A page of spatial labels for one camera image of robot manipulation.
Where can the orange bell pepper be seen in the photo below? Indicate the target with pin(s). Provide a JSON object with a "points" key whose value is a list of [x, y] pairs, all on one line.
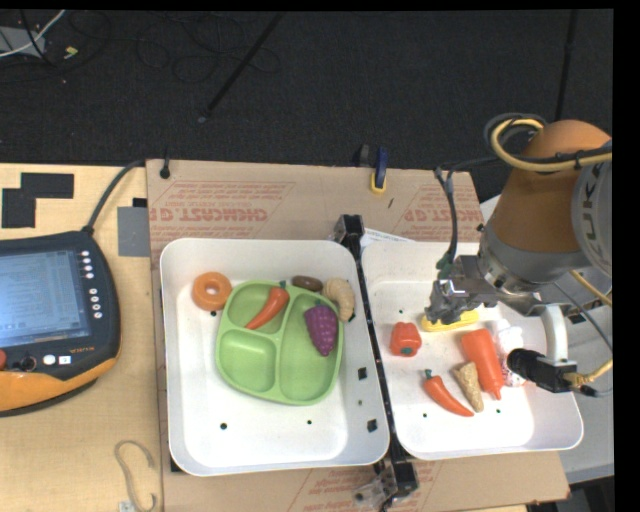
{"points": [[404, 337]]}

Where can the yellow corn cob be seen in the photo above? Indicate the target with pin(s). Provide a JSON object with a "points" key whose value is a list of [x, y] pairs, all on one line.
{"points": [[445, 326]]}

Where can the orange chili pepper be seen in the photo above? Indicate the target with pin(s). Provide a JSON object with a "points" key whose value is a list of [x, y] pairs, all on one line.
{"points": [[442, 392]]}

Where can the black cylinder on white bracket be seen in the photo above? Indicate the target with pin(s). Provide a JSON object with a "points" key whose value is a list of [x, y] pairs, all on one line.
{"points": [[542, 367]]}

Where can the white plastic tray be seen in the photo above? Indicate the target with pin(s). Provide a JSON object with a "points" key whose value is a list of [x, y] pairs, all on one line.
{"points": [[250, 430], [450, 435]]}

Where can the orange squeeze bottle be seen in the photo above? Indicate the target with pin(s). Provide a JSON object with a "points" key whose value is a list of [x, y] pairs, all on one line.
{"points": [[484, 360]]}

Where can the green divided plate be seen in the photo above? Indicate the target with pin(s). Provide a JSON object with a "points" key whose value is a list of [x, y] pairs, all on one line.
{"points": [[250, 360]]}

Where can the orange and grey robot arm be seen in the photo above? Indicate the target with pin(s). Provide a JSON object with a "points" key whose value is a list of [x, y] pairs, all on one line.
{"points": [[540, 200]]}

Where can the brown cardboard board red print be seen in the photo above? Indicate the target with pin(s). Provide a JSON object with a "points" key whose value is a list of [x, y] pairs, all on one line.
{"points": [[310, 210]]}

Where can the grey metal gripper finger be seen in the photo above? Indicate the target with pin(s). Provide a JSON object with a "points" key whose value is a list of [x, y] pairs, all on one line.
{"points": [[467, 309], [440, 311]]}

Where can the orange doughnut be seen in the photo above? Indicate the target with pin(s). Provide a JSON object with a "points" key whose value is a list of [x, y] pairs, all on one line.
{"points": [[200, 292]]}

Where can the beige ice cream cone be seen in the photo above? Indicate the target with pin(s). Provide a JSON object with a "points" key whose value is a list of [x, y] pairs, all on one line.
{"points": [[471, 385]]}

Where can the brown biscuit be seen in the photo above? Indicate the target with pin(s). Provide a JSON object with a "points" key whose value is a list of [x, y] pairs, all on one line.
{"points": [[307, 283]]}

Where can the beige croissant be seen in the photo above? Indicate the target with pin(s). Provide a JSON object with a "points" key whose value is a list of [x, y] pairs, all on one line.
{"points": [[344, 297]]}

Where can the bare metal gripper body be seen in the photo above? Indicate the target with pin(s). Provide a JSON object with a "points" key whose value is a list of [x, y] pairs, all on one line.
{"points": [[480, 287]]}

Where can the orange carrot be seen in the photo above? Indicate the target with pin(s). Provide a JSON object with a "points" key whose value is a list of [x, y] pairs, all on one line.
{"points": [[270, 307]]}

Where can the purple grapes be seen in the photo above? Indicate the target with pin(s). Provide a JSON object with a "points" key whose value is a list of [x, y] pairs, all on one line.
{"points": [[322, 327]]}

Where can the white and pink toy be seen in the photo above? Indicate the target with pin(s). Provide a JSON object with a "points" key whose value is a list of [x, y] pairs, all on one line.
{"points": [[507, 337]]}

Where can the thin black rod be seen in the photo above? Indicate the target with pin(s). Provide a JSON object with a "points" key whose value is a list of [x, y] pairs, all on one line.
{"points": [[377, 350]]}

